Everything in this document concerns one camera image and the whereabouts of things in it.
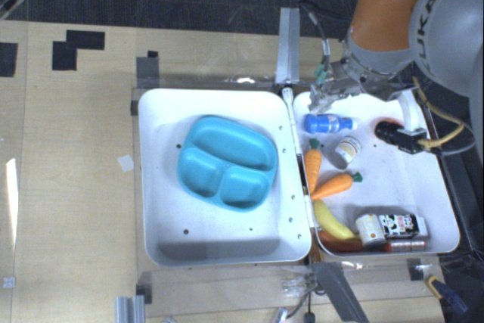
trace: blue bottle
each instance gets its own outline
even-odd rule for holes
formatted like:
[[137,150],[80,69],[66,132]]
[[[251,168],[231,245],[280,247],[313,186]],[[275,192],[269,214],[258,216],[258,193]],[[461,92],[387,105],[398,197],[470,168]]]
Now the blue bottle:
[[322,114],[318,116],[309,114],[304,119],[304,129],[309,133],[335,133],[345,128],[355,129],[356,121],[348,117],[339,117],[335,114]]

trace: yellow cable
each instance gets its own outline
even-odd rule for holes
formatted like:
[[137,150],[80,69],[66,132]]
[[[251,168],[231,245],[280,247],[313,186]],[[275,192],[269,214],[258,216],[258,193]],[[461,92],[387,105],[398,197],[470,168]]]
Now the yellow cable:
[[441,138],[438,138],[436,140],[428,139],[428,138],[422,138],[421,140],[418,141],[418,144],[420,144],[424,148],[435,148],[435,147],[440,147],[442,144],[447,143],[448,141],[451,141],[453,138],[455,138],[457,135],[459,135],[463,130],[464,130],[464,123],[462,120],[458,119],[457,117],[453,117],[450,114],[447,114],[445,112],[442,112],[439,108],[434,107],[428,100],[427,97],[420,87],[420,83],[418,82],[417,77],[412,76],[412,80],[414,81],[415,86],[418,87],[417,93],[422,100],[423,104],[429,108],[429,110],[436,114],[437,116],[440,116],[444,120],[448,120],[452,123],[458,124],[458,127],[454,129],[452,132],[448,133],[446,136],[443,136]]

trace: banana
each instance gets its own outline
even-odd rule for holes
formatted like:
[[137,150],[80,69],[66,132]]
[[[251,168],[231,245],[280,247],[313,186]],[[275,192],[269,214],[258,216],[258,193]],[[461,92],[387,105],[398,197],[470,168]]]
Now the banana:
[[312,206],[319,225],[329,234],[340,240],[348,240],[355,237],[349,228],[334,218],[334,215],[331,214],[331,211],[322,200],[315,200]]

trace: blue divided plate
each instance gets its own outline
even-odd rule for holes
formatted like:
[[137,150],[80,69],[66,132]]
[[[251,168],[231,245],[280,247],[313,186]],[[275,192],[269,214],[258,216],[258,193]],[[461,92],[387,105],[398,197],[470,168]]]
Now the blue divided plate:
[[205,116],[185,139],[177,173],[189,194],[248,211],[267,197],[277,168],[277,150],[266,136],[234,121]]

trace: wooden table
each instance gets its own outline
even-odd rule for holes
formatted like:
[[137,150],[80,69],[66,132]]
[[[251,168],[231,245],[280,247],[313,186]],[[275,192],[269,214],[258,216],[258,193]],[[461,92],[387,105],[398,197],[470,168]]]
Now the wooden table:
[[[105,49],[78,50],[77,71],[53,71],[52,42],[65,41],[67,30],[104,31]],[[19,43],[15,77],[0,78],[2,125],[23,128],[10,142],[21,166],[15,248],[3,227],[8,204],[4,197],[0,202],[0,269],[16,279],[13,289],[0,291],[0,320],[114,321],[116,298],[133,296],[138,276],[134,174],[118,162],[133,155],[129,103],[136,57],[158,51],[163,74],[264,76],[275,71],[278,37],[4,21],[0,41]],[[334,57],[338,49],[333,42]],[[320,53],[318,39],[301,39],[302,76],[311,77]],[[22,94],[24,101],[12,98]],[[439,301],[422,292],[361,304],[372,322],[444,321]],[[318,321],[340,321],[327,300],[313,311]],[[271,306],[174,318],[270,322],[274,313]],[[291,321],[302,321],[301,314]]]

